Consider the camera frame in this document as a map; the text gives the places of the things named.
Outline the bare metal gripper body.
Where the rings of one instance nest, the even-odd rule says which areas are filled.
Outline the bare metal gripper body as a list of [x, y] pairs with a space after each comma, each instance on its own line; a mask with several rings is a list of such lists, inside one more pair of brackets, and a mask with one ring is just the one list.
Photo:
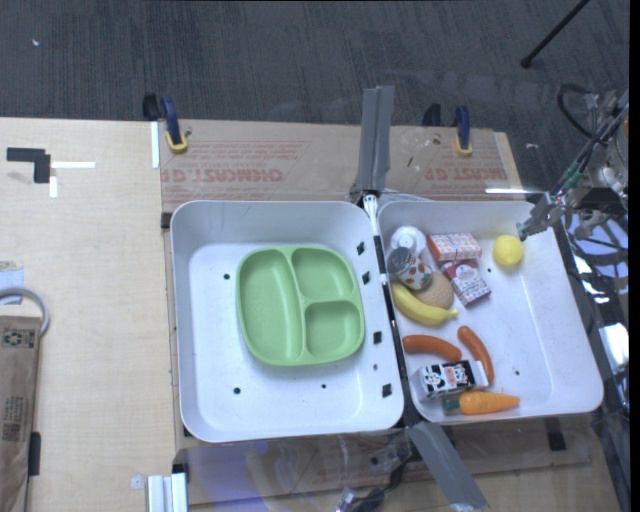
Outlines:
[[568, 169], [556, 197], [573, 210], [622, 215], [623, 157], [611, 148], [594, 150], [587, 164]]

